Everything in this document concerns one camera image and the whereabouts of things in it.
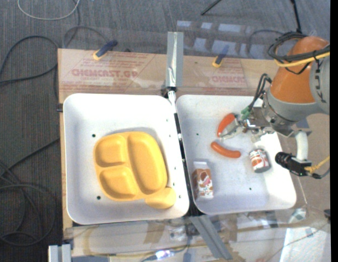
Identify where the brown cardboard board red print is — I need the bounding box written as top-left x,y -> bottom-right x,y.
57,47 -> 330,230

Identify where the brown and white carton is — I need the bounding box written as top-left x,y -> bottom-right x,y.
191,160 -> 215,200

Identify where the red and white can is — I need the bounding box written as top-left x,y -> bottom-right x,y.
248,148 -> 271,174

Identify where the orange sausage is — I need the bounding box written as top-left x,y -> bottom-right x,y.
210,141 -> 242,159

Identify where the white plastic tray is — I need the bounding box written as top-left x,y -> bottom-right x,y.
62,92 -> 191,225
175,94 -> 298,216

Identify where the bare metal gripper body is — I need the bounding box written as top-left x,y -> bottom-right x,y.
240,106 -> 295,138

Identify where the yellow divided plate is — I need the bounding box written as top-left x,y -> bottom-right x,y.
93,130 -> 170,202

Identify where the orange carrot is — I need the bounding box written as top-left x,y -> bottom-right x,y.
216,112 -> 236,138

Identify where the yellow rounded toy food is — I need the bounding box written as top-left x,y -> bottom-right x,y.
145,187 -> 177,210

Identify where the black cylinder on white bracket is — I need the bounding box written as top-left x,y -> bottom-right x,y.
274,129 -> 313,177

